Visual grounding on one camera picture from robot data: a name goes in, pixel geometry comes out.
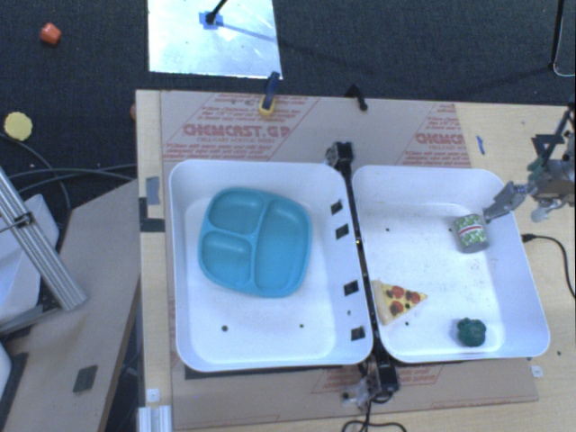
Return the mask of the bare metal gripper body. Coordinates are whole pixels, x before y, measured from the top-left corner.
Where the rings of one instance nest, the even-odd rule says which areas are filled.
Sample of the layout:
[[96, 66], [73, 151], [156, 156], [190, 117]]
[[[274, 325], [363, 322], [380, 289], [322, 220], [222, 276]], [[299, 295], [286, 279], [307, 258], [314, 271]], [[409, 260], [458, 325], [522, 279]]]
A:
[[528, 167], [529, 193], [540, 206], [573, 206], [575, 204], [574, 161], [541, 158]]

